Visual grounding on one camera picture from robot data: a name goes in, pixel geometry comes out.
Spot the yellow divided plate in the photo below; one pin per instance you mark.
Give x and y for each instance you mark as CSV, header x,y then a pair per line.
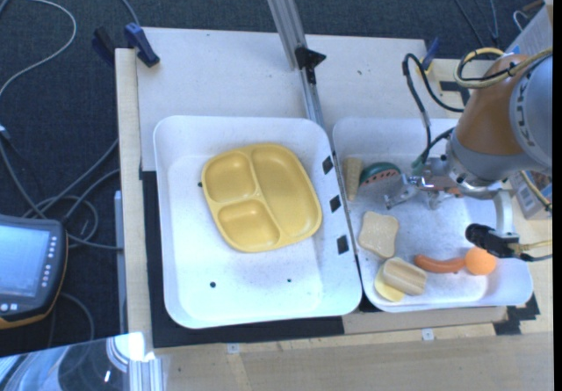
x,y
281,187

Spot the beige ice cream cone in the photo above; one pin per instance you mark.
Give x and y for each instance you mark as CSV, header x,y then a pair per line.
x,y
352,176

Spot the orange ball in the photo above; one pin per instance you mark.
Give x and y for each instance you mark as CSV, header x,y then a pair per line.
x,y
480,262

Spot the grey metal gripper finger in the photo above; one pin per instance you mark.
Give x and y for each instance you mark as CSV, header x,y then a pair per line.
x,y
433,200
398,197

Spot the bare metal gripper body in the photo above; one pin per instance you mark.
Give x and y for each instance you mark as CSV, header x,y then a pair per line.
x,y
441,182

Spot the thin black and white rod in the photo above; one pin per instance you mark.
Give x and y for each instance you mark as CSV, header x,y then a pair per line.
x,y
317,110

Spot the white plastic tray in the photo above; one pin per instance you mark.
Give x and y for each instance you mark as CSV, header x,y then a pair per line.
x,y
443,231
263,284

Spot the black cylinder on white bracket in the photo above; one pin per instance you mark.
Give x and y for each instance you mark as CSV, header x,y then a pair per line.
x,y
488,239

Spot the beige toast slice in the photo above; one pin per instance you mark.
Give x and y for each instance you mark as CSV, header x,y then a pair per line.
x,y
378,233

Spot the beige bread loaf piece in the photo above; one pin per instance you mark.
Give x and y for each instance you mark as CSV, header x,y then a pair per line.
x,y
405,277

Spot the orange sausage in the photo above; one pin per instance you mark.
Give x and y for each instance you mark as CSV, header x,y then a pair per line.
x,y
439,263

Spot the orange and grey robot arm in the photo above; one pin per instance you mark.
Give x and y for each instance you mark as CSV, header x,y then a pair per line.
x,y
496,117

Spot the yellow cheese slice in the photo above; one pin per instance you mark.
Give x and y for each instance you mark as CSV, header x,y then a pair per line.
x,y
386,291

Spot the green and red watermelon slice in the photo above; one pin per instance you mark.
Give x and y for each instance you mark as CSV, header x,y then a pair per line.
x,y
377,174

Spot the blue and white carton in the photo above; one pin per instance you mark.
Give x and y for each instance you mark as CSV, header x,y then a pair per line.
x,y
533,196

